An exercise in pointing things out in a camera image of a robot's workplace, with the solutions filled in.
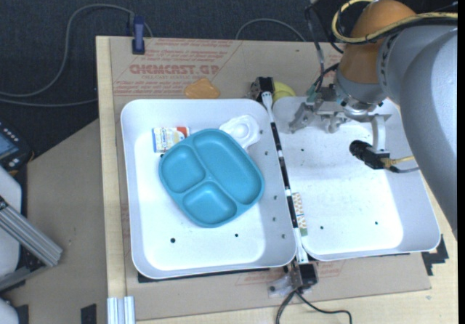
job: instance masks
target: blue clamp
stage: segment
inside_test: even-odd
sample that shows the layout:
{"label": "blue clamp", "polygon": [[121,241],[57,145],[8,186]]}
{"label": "blue clamp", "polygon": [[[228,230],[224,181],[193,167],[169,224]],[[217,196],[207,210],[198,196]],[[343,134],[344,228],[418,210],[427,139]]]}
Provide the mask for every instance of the blue clamp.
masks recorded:
{"label": "blue clamp", "polygon": [[132,40],[132,54],[145,54],[144,45],[144,17],[134,16],[134,39]]}

